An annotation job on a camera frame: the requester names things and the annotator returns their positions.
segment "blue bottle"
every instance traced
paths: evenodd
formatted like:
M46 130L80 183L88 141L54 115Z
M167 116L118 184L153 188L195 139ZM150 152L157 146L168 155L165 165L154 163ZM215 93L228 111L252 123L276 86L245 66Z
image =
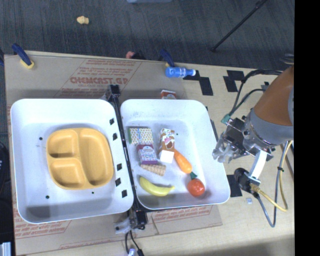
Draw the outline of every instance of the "blue bottle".
M185 67L179 66L168 66L165 69L165 75L168 78L184 78L186 76L194 76L196 74L196 70L194 69L186 69Z

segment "white tray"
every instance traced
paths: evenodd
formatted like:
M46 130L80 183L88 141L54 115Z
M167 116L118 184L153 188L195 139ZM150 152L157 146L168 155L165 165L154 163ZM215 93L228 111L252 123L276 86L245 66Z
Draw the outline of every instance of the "white tray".
M195 100L175 99L129 99L120 107L126 134L129 159L137 198L151 210L221 204L230 197L230 187L224 165L213 159L216 138L205 106ZM193 172L205 185L205 193L192 196L187 190L190 176L179 169L173 160L166 164L164 176L159 176L140 167L136 147L129 144L129 127L150 127L153 147L158 148L162 128L175 131L175 148L192 164ZM167 196L157 197L144 191L139 184L143 176L155 184L174 185Z
M48 136L60 129L77 127L97 129L109 142L114 174L102 187L63 189L50 177L46 159ZM17 209L27 222L40 224L94 217L123 213L131 208L134 196L123 144L115 110L108 102L21 99L11 107L11 129Z

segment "yellow divided plate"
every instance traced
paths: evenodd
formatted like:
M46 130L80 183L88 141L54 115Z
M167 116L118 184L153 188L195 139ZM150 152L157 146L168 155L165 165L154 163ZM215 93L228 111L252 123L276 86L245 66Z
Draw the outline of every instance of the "yellow divided plate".
M52 180L68 190L101 187L113 177L114 165L106 137L92 128L53 132L46 142Z

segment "cardboard sheet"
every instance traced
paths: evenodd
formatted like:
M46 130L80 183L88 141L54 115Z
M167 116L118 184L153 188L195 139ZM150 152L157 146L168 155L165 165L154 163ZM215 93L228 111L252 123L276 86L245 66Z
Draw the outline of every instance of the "cardboard sheet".
M175 91L178 99L186 98L183 80L167 78L164 62L34 51L26 53L35 63L33 69L23 67L17 55L5 56L9 133L11 105L24 98L99 99L110 84L120 86L121 103L127 99L161 99L162 90ZM12 155L11 140L9 143ZM115 233L114 223L123 221L126 213L44 224L24 221L17 210L13 159L10 161L15 251L18 256L125 239L125 234ZM154 211L147 216L145 230L135 230L136 237L222 225L216 205Z

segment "blue clamp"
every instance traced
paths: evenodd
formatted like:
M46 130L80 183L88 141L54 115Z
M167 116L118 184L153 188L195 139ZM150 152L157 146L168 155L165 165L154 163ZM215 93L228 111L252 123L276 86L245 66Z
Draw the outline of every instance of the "blue clamp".
M2 67L5 66L5 54L1 49L0 49L0 66Z
M20 63L27 69L32 69L34 66L34 62L28 57L28 55L26 54L26 52L24 51L24 49L21 48L21 46L19 46L17 43L14 43L12 45L12 49L15 53L17 53L21 60Z
M174 59L171 57L170 53L165 49L160 50L160 55L165 59L165 61L169 64L170 67L174 67Z

